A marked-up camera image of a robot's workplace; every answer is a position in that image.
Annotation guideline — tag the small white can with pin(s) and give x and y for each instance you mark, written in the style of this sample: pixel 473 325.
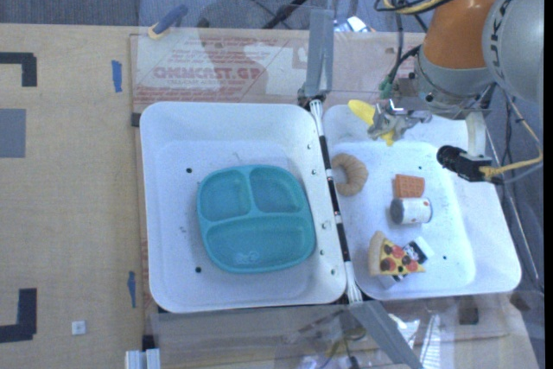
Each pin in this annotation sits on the small white can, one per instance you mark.
pixel 415 210

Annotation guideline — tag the tan doughnut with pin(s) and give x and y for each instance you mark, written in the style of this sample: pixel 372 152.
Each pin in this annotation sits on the tan doughnut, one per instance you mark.
pixel 356 186

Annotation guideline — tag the black cylinder on white bracket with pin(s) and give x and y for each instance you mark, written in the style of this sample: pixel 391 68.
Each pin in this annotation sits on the black cylinder on white bracket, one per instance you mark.
pixel 464 164

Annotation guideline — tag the teal divided plate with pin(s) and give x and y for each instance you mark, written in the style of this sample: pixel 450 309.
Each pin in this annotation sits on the teal divided plate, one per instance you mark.
pixel 255 237

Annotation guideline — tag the brown cardboard board red print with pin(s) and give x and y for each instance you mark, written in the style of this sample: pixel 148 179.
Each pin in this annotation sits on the brown cardboard board red print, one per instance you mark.
pixel 224 69

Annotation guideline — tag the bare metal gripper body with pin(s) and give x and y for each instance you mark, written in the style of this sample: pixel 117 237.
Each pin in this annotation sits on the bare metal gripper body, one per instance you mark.
pixel 408 97

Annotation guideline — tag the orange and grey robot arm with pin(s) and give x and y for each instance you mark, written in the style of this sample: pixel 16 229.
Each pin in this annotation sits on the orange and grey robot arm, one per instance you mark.
pixel 458 34

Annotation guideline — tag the white plastic tray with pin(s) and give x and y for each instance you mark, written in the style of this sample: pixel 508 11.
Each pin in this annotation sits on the white plastic tray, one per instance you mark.
pixel 173 186
pixel 475 237

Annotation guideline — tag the pizza slice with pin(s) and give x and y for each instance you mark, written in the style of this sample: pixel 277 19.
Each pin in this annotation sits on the pizza slice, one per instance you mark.
pixel 384 259

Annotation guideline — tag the yellow banana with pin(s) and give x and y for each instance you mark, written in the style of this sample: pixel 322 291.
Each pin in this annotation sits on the yellow banana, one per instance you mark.
pixel 360 110

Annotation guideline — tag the black and white packet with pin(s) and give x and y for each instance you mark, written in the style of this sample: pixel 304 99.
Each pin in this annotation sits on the black and white packet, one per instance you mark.
pixel 418 250

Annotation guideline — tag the orange waffle biscuit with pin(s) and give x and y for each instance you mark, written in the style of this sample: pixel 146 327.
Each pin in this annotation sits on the orange waffle biscuit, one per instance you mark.
pixel 408 186

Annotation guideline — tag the thin black and white rod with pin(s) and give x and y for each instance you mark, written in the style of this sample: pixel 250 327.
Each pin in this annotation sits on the thin black and white rod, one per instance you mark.
pixel 334 203

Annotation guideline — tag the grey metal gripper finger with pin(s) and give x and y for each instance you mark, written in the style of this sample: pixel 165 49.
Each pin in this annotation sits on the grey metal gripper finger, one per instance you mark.
pixel 399 124
pixel 378 126

